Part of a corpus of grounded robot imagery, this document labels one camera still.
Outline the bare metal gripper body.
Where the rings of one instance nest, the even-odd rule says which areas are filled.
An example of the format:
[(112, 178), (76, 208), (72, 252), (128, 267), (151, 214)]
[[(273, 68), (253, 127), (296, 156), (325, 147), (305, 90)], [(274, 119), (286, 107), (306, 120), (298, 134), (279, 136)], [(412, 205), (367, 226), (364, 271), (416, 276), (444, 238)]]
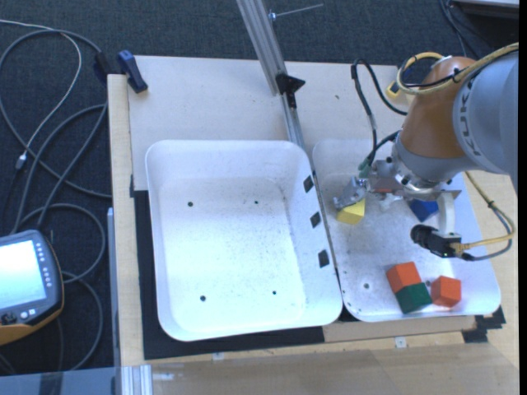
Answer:
[(367, 191), (378, 196), (433, 200), (444, 181), (433, 176), (427, 158), (376, 160), (367, 177)]

